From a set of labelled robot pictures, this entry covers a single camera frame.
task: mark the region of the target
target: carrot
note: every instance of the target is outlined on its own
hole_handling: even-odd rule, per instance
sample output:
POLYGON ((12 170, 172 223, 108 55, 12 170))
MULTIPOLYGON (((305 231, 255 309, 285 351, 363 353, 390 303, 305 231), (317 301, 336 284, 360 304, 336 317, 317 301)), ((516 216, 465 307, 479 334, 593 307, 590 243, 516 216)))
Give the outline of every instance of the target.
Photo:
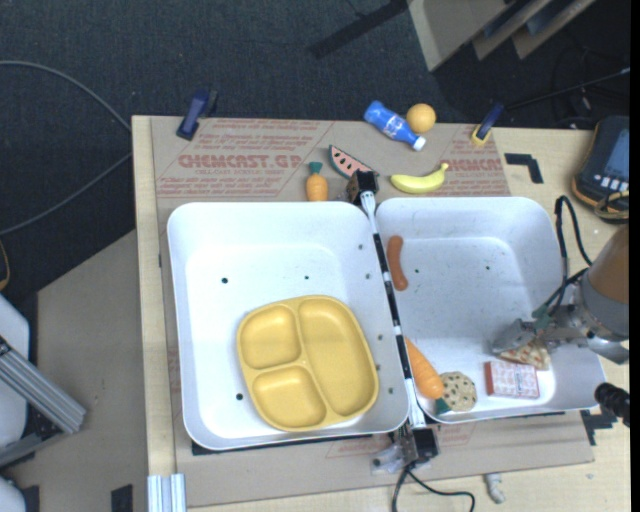
POLYGON ((306 189, 309 201, 327 201, 329 199, 329 184, 324 176, 320 176, 322 164, 311 162, 309 164, 311 176, 307 178, 306 189))
POLYGON ((407 344, 411 373, 413 373, 413 380, 418 391, 426 398, 438 400, 444 393, 444 384, 440 375, 409 338, 405 337, 404 341, 407 344))
POLYGON ((402 249, 403 240, 401 236, 393 235, 387 242, 387 259, 389 260, 389 270, 391 271, 391 280, 393 286, 399 292, 406 290, 409 281, 402 272, 400 266, 400 250, 402 249))

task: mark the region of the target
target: banana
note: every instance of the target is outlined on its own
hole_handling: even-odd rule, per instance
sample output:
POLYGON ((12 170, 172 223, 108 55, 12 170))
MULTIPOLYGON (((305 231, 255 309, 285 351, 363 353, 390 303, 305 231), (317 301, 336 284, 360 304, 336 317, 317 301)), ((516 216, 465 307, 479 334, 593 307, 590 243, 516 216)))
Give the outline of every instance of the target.
POLYGON ((408 194, 424 194, 438 190, 444 183, 444 173, 449 164, 442 163, 440 167, 426 176, 410 176, 408 174, 394 174, 391 184, 398 190, 408 194))

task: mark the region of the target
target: cookie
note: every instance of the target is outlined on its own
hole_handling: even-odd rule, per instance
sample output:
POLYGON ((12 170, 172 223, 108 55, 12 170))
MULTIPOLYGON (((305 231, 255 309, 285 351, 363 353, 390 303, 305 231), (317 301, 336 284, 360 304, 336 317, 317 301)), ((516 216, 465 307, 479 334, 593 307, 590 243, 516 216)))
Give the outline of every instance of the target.
POLYGON ((500 357, 517 363, 530 364, 537 370, 548 370, 551 363, 546 345, 539 340, 532 340, 521 347, 502 352, 500 357))
POLYGON ((444 384, 443 402, 456 412, 470 411, 478 401, 473 381, 462 372, 446 372, 440 375, 444 384))

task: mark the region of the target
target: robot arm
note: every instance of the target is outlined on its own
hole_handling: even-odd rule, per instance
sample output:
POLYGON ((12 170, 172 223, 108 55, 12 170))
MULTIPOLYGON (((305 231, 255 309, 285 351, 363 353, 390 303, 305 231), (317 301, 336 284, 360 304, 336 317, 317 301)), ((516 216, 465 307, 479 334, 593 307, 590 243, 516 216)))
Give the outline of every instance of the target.
POLYGON ((549 348, 574 343, 618 364, 629 351, 620 342, 629 337, 629 225, 609 240, 586 272, 568 284, 568 303, 544 304, 535 322, 517 319, 492 343, 494 353, 538 339, 549 348))

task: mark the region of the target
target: cable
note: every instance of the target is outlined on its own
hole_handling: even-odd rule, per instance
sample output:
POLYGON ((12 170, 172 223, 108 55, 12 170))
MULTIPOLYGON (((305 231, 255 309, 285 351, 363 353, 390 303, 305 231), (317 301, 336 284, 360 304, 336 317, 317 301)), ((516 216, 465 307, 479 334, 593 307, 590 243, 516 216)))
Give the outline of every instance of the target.
POLYGON ((11 279, 11 267, 9 266, 9 258, 7 257, 7 252, 4 250, 4 245, 2 245, 2 240, 0 240, 0 269, 2 272, 0 273, 0 292, 9 284, 9 279, 11 279))
MULTIPOLYGON (((582 270, 576 272, 575 274, 573 274, 569 279, 567 279, 567 286, 569 286, 570 284, 575 283, 580 277, 582 277, 582 275, 589 270, 589 267, 583 268, 582 270)), ((559 286, 555 292, 553 292, 553 294, 551 295, 551 297, 549 297, 544 305, 548 308, 549 305, 553 302, 553 299, 555 299, 558 294, 562 291, 562 286, 559 286)))
POLYGON ((568 256, 567 256, 567 246, 564 240, 564 233, 562 232, 562 206, 563 204, 567 205, 569 209, 569 213, 571 214, 571 221, 573 222, 573 231, 576 237, 576 243, 578 244, 578 249, 580 250, 580 254, 584 258, 587 265, 591 266, 591 259, 587 256, 586 251, 584 250, 584 246, 582 244, 582 237, 580 236, 580 227, 578 226, 578 217, 576 216, 576 212, 573 209, 573 205, 567 196, 560 196, 556 200, 555 205, 555 214, 556 214, 556 234, 558 236, 558 243, 560 244, 560 256, 562 257, 562 283, 560 287, 555 291, 555 293, 547 299, 545 305, 548 307, 554 298, 557 297, 555 304, 549 310, 549 316, 553 316, 556 312, 560 304, 562 303, 562 299, 564 298, 564 293, 569 285, 569 277, 568 277, 568 256))
POLYGON ((43 66, 42 64, 37 64, 35 62, 27 62, 22 60, 0 60, 0 66, 13 66, 13 67, 25 67, 25 68, 33 68, 39 69, 40 71, 45 71, 47 73, 51 73, 52 75, 59 76, 72 83, 76 87, 79 87, 84 92, 86 92, 89 96, 91 96, 94 100, 96 100, 100 105, 106 108, 109 113, 116 118, 116 120, 124 126, 127 131, 131 131, 131 126, 127 123, 120 114, 118 114, 105 100, 103 100, 100 96, 98 96, 95 92, 89 89, 86 85, 81 84, 75 78, 70 77, 69 75, 63 73, 62 71, 58 71, 56 69, 50 68, 48 66, 43 66))
MULTIPOLYGON (((47 73, 51 73, 53 75, 59 76, 60 78, 63 78, 64 80, 67 80, 68 82, 72 83, 76 87, 80 88, 82 91, 86 92, 94 100, 96 100, 100 105, 102 105, 105 109, 107 109, 109 111, 109 113, 128 132, 131 132, 131 126, 129 125, 129 123, 127 123, 104 99, 102 99, 100 96, 98 96, 95 92, 93 92, 91 89, 89 89, 85 85, 83 85, 80 82, 78 82, 75 78, 72 78, 69 75, 67 75, 65 73, 62 73, 61 71, 52 69, 52 68, 47 67, 47 66, 43 66, 41 64, 36 64, 34 62, 26 62, 26 61, 18 61, 18 60, 0 60, 0 66, 15 66, 15 67, 27 67, 27 68, 38 69, 40 71, 45 71, 47 73)), ((111 174, 111 172, 113 172, 115 169, 120 167, 120 165, 122 165, 124 162, 126 162, 130 158, 131 158, 131 153, 128 153, 127 155, 122 157, 120 160, 118 160, 115 164, 113 164, 111 167, 109 167, 106 171, 100 173, 97 177, 92 179, 89 183, 87 183, 86 185, 84 185, 80 189, 76 190, 74 193, 72 193, 70 196, 68 196, 67 198, 65 198, 62 201, 60 201, 58 204, 52 206, 51 208, 45 210, 44 212, 42 212, 42 213, 40 213, 40 214, 38 214, 38 215, 36 215, 34 217, 31 217, 30 219, 27 219, 27 220, 25 220, 23 222, 15 224, 15 225, 13 225, 11 227, 8 227, 8 228, 0 230, 0 236, 5 236, 5 235, 8 235, 9 233, 13 233, 15 231, 18 231, 19 229, 22 229, 22 228, 25 228, 27 226, 30 226, 31 224, 33 224, 33 223, 39 221, 40 219, 42 219, 43 217, 46 217, 47 215, 53 213, 54 211, 62 208, 63 206, 65 206, 66 204, 68 204, 69 202, 74 200, 76 197, 78 197, 80 194, 86 192, 88 189, 90 189, 92 186, 94 186, 100 180, 102 180, 105 177, 107 177, 109 174, 111 174)))
POLYGON ((62 208, 67 203, 70 203, 71 201, 73 201, 80 194, 86 192, 88 189, 93 187, 100 180, 104 179, 107 175, 111 174, 112 171, 114 171, 115 169, 120 167, 124 162, 129 160, 129 158, 131 158, 131 153, 128 153, 125 156, 123 156, 120 160, 118 160, 115 164, 113 164, 111 167, 109 167, 106 171, 100 173, 98 176, 93 178, 89 183, 87 183, 86 185, 84 185, 80 189, 76 190, 73 194, 68 196, 66 199, 63 199, 62 201, 60 201, 58 204, 52 206, 48 210, 45 210, 44 212, 39 213, 35 217, 31 217, 30 219, 27 219, 24 222, 21 222, 19 224, 15 224, 14 226, 11 226, 9 228, 3 229, 2 231, 0 231, 0 236, 5 236, 5 235, 8 235, 9 233, 13 233, 14 231, 18 231, 18 230, 20 230, 22 228, 26 228, 27 226, 30 226, 31 224, 34 224, 35 222, 39 221, 43 217, 46 217, 47 215, 53 213, 54 211, 62 208))
POLYGON ((568 125, 569 128, 575 130, 593 130, 596 127, 597 121, 585 116, 569 116, 553 123, 552 128, 564 128, 563 125, 565 124, 568 125))
POLYGON ((631 396, 628 392, 603 382, 596 388, 594 397, 605 411, 622 418, 622 423, 631 428, 631 396))
POLYGON ((615 203, 619 199, 624 199, 629 197, 629 190, 625 190, 624 192, 614 192, 613 194, 609 194, 608 196, 603 197, 598 201, 598 203, 594 207, 594 211, 598 217, 603 220, 608 221, 619 221, 624 222, 629 220, 629 209, 620 210, 620 211, 611 211, 609 205, 615 203))
POLYGON ((351 7, 351 9, 353 10, 353 14, 355 14, 358 18, 364 18, 366 16, 366 14, 361 13, 358 9, 356 9, 356 6, 353 5, 353 3, 351 2, 351 0, 346 0, 347 4, 349 4, 349 7, 351 7))
POLYGON ((402 484, 406 480, 407 475, 410 476, 418 485, 420 485, 427 491, 432 492, 433 494, 437 494, 439 496, 468 496, 471 499, 471 507, 469 508, 469 512, 473 512, 476 506, 476 498, 473 494, 467 491, 454 491, 454 492, 438 491, 433 487, 428 486, 422 480, 420 480, 417 476, 415 476, 411 472, 412 466, 413 466, 412 464, 406 465, 403 468, 402 473, 400 473, 400 477, 398 478, 398 482, 396 483, 396 487, 393 491, 393 497, 391 498, 392 512, 398 512, 398 496, 400 495, 400 489, 402 488, 402 484))
POLYGON ((500 503, 507 501, 506 496, 498 487, 498 484, 502 483, 502 476, 500 473, 487 473, 484 475, 484 481, 487 484, 487 493, 494 503, 499 505, 500 503))
MULTIPOLYGON (((619 65, 622 69, 620 71, 618 71, 617 73, 613 73, 611 75, 608 75, 608 77, 603 77, 602 79, 597 79, 597 81, 602 81, 602 80, 608 80, 608 78, 615 78, 616 76, 621 76, 621 75, 627 75, 630 72, 630 68, 626 67, 628 66, 628 61, 627 59, 624 58, 620 58, 620 56, 618 55, 611 55, 611 54, 604 54, 602 52, 599 52, 597 50, 594 50, 590 47, 587 47, 585 45, 583 45, 577 37, 575 37, 570 31, 563 30, 564 35, 568 36, 569 39, 569 46, 566 47, 564 50, 561 51, 559 57, 557 58, 553 69, 552 69, 552 73, 551 73, 551 90, 553 91, 554 89, 556 89, 557 87, 557 78, 558 78, 558 71, 559 69, 561 69, 562 66, 562 70, 563 73, 567 73, 567 69, 569 69, 572 73, 575 74, 579 74, 579 81, 580 83, 578 85, 576 85, 573 89, 576 92, 579 92, 580 94, 580 99, 581 99, 581 104, 586 108, 587 110, 587 114, 589 117, 593 116, 593 96, 596 95, 600 95, 600 96, 608 96, 609 93, 612 93, 616 96, 618 96, 617 98, 614 98, 618 103, 622 100, 625 103, 623 105, 628 105, 628 94, 617 94, 614 91, 611 91, 610 89, 603 89, 602 87, 599 87, 596 83, 593 83, 592 81, 588 81, 588 77, 591 76, 592 74, 592 70, 590 69, 590 62, 596 58, 596 59, 600 59, 601 62, 603 62, 604 64, 606 64, 607 67, 610 67, 612 65, 619 65), (577 69, 574 69, 573 66, 571 64, 573 64, 573 61, 571 62, 566 62, 566 56, 570 53, 577 53, 577 59, 576 59, 576 64, 578 66, 577 69)), ((563 110, 567 110, 570 109, 570 111, 574 112, 575 114, 580 114, 579 109, 577 108, 576 104, 574 104, 571 101, 571 98, 573 96, 566 94, 566 95, 561 95, 558 96, 557 98, 554 98, 553 101, 551 101, 551 106, 553 109, 553 113, 556 119, 561 119, 560 121, 557 121, 555 123, 554 126, 557 126, 558 124, 560 124, 562 122, 562 118, 565 118, 567 116, 567 114, 565 112, 562 113, 562 115, 559 112, 559 107, 558 107, 558 100, 564 99, 565 102, 563 103, 564 109, 563 110)))
POLYGON ((524 107, 526 105, 530 105, 532 103, 537 103, 538 101, 547 100, 547 99, 550 99, 550 98, 555 98, 556 96, 560 96, 562 94, 566 94, 566 93, 571 92, 571 91, 576 91, 576 90, 579 90, 579 89, 583 89, 583 88, 589 87, 590 85, 594 85, 594 84, 598 84, 600 82, 603 82, 605 80, 611 80, 612 78, 616 78, 616 77, 619 77, 619 76, 624 76, 626 74, 629 74, 630 72, 631 72, 631 67, 628 66, 628 67, 622 68, 619 71, 616 71, 615 73, 611 73, 609 75, 606 75, 606 76, 603 76, 603 77, 600 77, 600 78, 596 78, 594 80, 589 80, 588 82, 579 83, 579 84, 573 85, 571 87, 566 87, 566 88, 561 89, 559 91, 552 91, 550 93, 543 94, 542 96, 537 96, 535 98, 529 98, 527 100, 519 101, 517 103, 512 103, 511 105, 507 105, 505 107, 505 110, 515 110, 517 108, 521 108, 521 107, 524 107))

